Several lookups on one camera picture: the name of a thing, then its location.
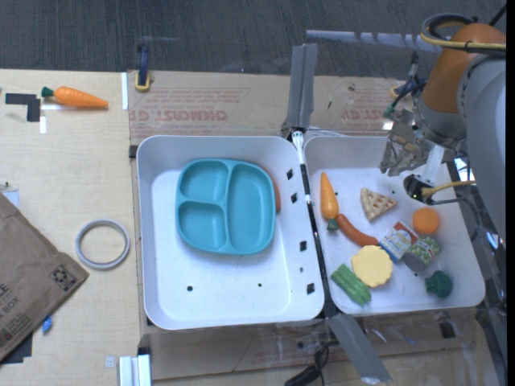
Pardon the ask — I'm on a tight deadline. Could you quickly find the orange toy ball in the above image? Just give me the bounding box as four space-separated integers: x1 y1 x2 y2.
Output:
411 207 441 236

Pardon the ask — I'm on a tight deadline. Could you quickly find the orange toy sausage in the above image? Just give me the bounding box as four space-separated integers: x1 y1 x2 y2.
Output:
335 213 380 247

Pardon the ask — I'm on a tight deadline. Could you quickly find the brown cardboard board red print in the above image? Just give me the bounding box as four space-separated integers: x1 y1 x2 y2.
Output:
126 69 486 381

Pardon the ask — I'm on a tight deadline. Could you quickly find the small green printed can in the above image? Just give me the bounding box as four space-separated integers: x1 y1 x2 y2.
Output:
402 234 442 273

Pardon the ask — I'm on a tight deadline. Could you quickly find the green toy broccoli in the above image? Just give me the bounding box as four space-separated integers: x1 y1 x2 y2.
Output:
424 269 454 299

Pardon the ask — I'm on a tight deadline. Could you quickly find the yellow round toy biscuit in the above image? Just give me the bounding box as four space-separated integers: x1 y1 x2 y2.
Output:
350 244 394 289

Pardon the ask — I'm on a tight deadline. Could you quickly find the white plastic tray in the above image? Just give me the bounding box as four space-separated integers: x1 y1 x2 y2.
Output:
302 134 487 318
135 134 326 331

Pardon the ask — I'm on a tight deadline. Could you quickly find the blue divided plate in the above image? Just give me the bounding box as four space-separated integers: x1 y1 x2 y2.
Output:
175 158 278 257

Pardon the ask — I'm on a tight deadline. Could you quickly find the green toy asparagus bundle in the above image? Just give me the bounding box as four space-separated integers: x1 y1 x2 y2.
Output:
330 263 373 307

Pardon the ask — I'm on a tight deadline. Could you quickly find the orange toy carrot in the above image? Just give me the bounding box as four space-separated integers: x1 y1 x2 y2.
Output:
319 171 340 232
40 85 109 109

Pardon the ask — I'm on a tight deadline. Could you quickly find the small white printed carton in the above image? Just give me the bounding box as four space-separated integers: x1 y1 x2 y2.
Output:
377 220 419 264

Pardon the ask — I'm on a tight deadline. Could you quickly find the toy pizza slice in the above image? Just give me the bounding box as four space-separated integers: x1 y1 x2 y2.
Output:
360 187 398 222

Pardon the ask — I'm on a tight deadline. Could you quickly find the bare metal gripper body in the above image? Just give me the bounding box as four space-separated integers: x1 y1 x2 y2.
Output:
387 108 439 158

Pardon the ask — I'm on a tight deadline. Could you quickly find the black cylinder on white bracket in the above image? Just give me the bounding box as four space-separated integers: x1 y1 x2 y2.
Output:
403 145 446 206

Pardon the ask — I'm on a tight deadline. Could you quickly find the brown paper envelope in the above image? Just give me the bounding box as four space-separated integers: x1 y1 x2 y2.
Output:
0 191 90 363

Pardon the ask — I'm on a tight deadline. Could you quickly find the white tape ring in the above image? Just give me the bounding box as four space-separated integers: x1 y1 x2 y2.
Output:
74 219 131 272

